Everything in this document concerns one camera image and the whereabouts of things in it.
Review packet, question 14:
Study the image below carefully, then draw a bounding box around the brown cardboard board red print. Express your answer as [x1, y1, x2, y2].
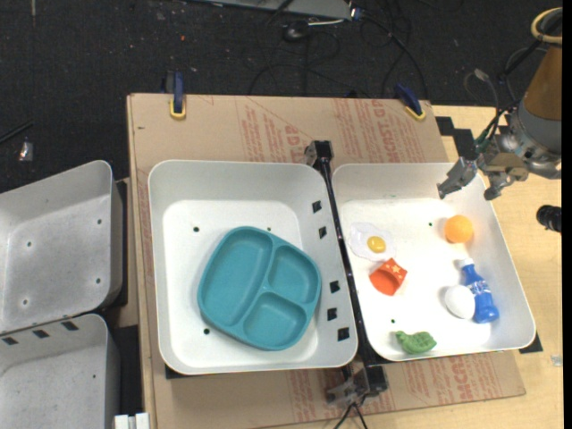
[126, 92, 527, 429]

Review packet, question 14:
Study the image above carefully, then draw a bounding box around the white and yellow fried egg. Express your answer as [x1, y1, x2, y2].
[348, 222, 397, 264]

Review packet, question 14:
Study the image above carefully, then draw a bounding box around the black computer mouse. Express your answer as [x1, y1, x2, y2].
[282, 19, 311, 41]

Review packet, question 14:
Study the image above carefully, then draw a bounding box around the red fries carton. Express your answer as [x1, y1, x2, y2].
[368, 257, 409, 297]

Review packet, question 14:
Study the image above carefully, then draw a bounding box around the blue plastic bottle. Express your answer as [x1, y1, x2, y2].
[454, 257, 501, 324]

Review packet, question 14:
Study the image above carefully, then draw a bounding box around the green toy vegetable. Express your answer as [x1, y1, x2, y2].
[394, 329, 438, 356]

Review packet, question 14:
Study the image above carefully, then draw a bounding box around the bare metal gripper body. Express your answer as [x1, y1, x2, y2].
[475, 127, 562, 183]

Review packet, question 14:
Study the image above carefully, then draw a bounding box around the thin black rod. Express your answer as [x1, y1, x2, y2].
[312, 156, 377, 371]

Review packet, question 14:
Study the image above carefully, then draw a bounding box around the orange ball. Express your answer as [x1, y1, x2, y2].
[443, 214, 475, 245]

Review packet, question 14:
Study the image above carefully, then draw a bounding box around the teal divided plate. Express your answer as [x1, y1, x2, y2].
[196, 225, 324, 352]

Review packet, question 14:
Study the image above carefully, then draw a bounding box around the white plastic tray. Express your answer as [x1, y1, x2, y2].
[0, 313, 122, 429]
[0, 159, 124, 335]
[331, 162, 537, 363]
[147, 158, 359, 376]

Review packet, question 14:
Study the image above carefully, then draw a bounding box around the black block with thin wires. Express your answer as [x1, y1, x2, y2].
[324, 364, 389, 405]
[304, 139, 336, 169]

